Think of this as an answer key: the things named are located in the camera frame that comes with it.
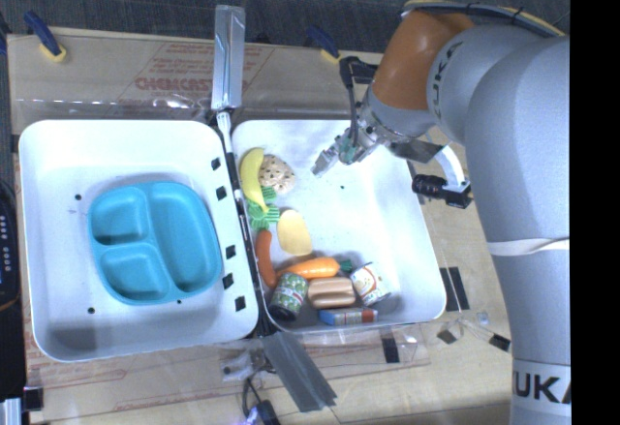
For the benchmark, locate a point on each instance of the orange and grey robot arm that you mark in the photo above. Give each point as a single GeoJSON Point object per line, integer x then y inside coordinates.
{"type": "Point", "coordinates": [513, 132]}

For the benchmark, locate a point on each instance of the green small can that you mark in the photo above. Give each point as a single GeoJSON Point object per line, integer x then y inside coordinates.
{"type": "Point", "coordinates": [289, 294]}

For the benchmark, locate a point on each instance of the blue and orange carton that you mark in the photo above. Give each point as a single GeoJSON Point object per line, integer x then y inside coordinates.
{"type": "Point", "coordinates": [346, 316]}

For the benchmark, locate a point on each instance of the black cylinder on white bracket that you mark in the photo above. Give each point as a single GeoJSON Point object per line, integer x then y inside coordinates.
{"type": "Point", "coordinates": [438, 186]}

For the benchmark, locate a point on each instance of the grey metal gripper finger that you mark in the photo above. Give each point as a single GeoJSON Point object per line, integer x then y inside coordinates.
{"type": "Point", "coordinates": [319, 167]}
{"type": "Point", "coordinates": [333, 150]}

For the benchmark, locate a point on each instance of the green ridged toy vegetable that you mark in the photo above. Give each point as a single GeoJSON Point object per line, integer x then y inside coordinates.
{"type": "Point", "coordinates": [264, 216]}

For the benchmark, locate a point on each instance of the orange carrot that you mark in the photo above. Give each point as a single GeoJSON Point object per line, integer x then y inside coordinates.
{"type": "Point", "coordinates": [312, 267]}

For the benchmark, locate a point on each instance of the white small can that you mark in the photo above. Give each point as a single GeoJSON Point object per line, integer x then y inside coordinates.
{"type": "Point", "coordinates": [370, 285]}

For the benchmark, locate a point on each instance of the blue divided plate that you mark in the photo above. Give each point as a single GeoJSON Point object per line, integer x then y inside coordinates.
{"type": "Point", "coordinates": [155, 244]}

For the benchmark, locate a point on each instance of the beige chocolate chip biscuit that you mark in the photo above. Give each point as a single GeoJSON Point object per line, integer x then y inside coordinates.
{"type": "Point", "coordinates": [280, 176]}

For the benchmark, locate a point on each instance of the thin black and white rod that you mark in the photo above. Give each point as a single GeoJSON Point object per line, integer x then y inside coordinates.
{"type": "Point", "coordinates": [226, 132]}

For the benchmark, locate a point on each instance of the white plastic tray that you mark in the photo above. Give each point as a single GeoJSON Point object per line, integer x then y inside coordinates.
{"type": "Point", "coordinates": [63, 239]}
{"type": "Point", "coordinates": [368, 220]}

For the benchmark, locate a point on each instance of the tan hot dog bun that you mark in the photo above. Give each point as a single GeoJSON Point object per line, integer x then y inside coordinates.
{"type": "Point", "coordinates": [331, 292]}

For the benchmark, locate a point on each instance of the pale yellow potato slice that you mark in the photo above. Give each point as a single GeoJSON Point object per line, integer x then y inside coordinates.
{"type": "Point", "coordinates": [294, 234]}

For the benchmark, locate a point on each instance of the brown cardboard board red print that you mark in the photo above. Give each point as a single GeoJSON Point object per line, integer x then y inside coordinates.
{"type": "Point", "coordinates": [465, 316]}

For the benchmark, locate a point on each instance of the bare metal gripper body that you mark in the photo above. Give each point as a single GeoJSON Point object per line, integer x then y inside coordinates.
{"type": "Point", "coordinates": [364, 144]}

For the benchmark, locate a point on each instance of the yellow banana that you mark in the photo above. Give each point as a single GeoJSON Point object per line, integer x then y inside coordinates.
{"type": "Point", "coordinates": [249, 173]}

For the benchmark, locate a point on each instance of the orange sausage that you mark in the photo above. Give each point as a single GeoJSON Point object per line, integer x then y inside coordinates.
{"type": "Point", "coordinates": [264, 253]}

